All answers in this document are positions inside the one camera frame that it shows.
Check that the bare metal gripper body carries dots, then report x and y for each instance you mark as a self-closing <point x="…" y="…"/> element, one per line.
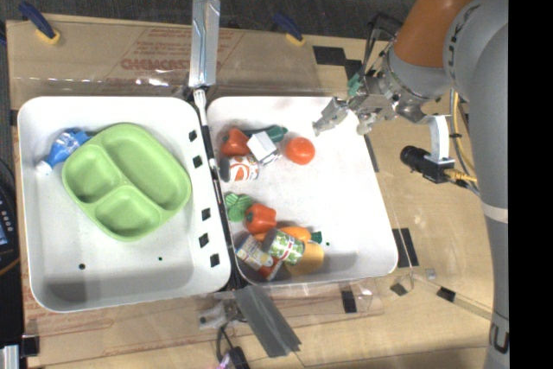
<point x="380" y="101"/>

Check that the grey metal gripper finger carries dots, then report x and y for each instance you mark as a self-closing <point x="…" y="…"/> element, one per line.
<point x="366" y="126"/>
<point x="330" y="116"/>

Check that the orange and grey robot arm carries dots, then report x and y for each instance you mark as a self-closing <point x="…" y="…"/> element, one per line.
<point x="479" y="69"/>

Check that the red-orange toy tomato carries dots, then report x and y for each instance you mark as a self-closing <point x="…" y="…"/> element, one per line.
<point x="300" y="150"/>

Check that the small white carton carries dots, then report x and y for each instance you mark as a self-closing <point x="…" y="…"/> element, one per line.
<point x="262" y="147"/>

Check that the white plastic tray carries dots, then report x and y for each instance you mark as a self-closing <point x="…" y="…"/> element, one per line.
<point x="337" y="207"/>
<point x="129" y="272"/>

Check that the orange toy bell pepper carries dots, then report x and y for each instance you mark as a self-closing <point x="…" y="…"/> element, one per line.
<point x="260" y="218"/>
<point x="234" y="142"/>

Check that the white and orange can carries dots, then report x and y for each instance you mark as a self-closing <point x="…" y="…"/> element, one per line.
<point x="242" y="168"/>

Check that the orange toy carrot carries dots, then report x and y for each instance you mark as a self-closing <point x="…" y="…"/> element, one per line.
<point x="300" y="232"/>

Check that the green and white can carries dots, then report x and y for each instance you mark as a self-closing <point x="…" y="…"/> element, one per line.
<point x="287" y="247"/>

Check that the green divided plate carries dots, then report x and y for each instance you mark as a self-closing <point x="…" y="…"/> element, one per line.
<point x="129" y="181"/>

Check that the brown cardboard board red print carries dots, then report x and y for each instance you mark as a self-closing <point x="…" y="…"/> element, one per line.
<point x="108" y="52"/>

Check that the blue and white packet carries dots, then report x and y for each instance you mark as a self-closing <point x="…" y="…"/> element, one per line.
<point x="62" y="147"/>

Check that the black cylinder on white bracket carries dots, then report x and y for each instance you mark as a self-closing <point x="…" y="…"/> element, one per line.
<point x="425" y="162"/>

